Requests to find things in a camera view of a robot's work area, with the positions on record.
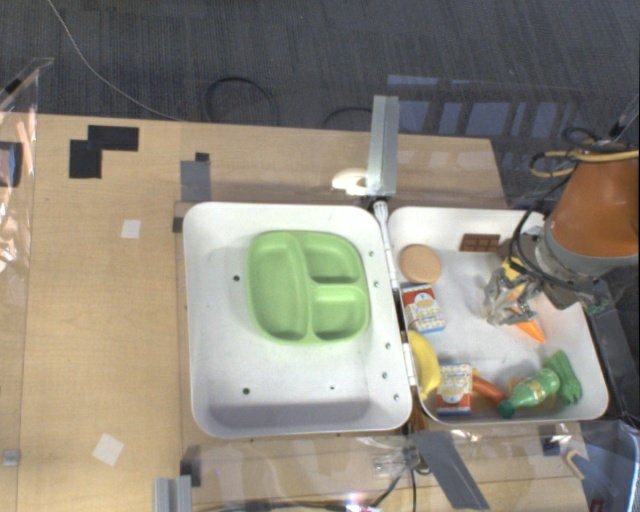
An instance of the orange carrot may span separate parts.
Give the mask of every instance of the orange carrot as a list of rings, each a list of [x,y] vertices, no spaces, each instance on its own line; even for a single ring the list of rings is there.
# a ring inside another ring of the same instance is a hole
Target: orange carrot
[[[546,341],[544,337],[544,333],[542,332],[542,329],[540,329],[540,326],[537,324],[535,320],[529,320],[528,322],[520,322],[516,324],[516,327],[522,329],[529,336],[531,336],[535,340],[538,340],[540,343],[544,343]]]

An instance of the green bottle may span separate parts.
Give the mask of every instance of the green bottle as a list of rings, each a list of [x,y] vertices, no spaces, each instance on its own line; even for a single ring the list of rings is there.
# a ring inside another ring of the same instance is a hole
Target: green bottle
[[[543,368],[533,377],[519,382],[513,388],[508,400],[498,404],[498,412],[503,418],[511,418],[516,409],[521,407],[535,407],[549,395],[560,389],[560,377],[550,368]]]

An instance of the wooden table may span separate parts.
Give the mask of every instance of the wooden table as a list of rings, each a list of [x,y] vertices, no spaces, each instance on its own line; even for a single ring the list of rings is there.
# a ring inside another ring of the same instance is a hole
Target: wooden table
[[[70,179],[69,141],[86,140],[89,124],[139,127],[139,150],[103,152],[102,179]],[[331,177],[366,167],[368,144],[366,133],[39,116],[19,512],[151,510],[154,479],[175,478],[190,448],[172,232],[180,162],[209,153],[217,200],[351,203],[330,191]],[[488,141],[400,136],[398,160],[402,204],[505,206]],[[126,220],[140,221],[139,238],[121,236]],[[114,465],[92,455],[103,434],[123,443]],[[536,510],[557,510],[560,499],[563,510],[584,508],[566,466],[496,442],[499,456],[469,461],[487,475],[481,488],[497,509],[537,500]],[[348,478],[375,493],[388,484],[372,473],[375,450],[357,438],[202,443],[212,480],[194,489],[196,503],[278,486],[319,494]],[[227,480],[214,482],[217,470]],[[421,503],[446,507],[433,477],[419,484]],[[388,510],[410,510],[406,486]]]

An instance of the juice box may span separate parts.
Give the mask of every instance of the juice box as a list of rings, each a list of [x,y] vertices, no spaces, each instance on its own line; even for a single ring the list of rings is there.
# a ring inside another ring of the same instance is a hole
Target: juice box
[[[471,414],[473,374],[468,363],[440,365],[441,380],[436,395],[436,410],[440,416]]]
[[[402,305],[409,329],[422,334],[444,329],[444,316],[430,284],[403,288]]]

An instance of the green plate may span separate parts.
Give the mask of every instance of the green plate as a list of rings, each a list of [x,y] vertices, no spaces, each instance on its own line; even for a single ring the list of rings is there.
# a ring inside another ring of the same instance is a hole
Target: green plate
[[[269,339],[345,341],[369,324],[362,260],[341,236],[263,233],[249,247],[246,282],[254,324]]]

